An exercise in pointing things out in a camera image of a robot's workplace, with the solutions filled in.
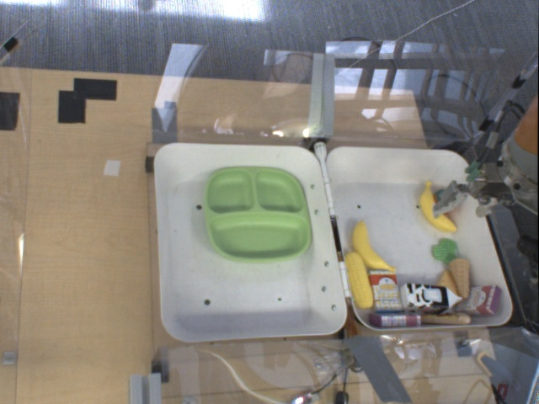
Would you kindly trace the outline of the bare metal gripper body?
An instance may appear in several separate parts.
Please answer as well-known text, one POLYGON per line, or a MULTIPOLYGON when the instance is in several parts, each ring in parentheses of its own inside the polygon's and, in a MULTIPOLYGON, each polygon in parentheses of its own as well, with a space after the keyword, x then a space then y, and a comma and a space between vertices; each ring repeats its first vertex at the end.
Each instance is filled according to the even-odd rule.
POLYGON ((527 181, 506 170, 472 170, 466 174, 467 193, 487 208, 495 205, 527 207, 527 181))

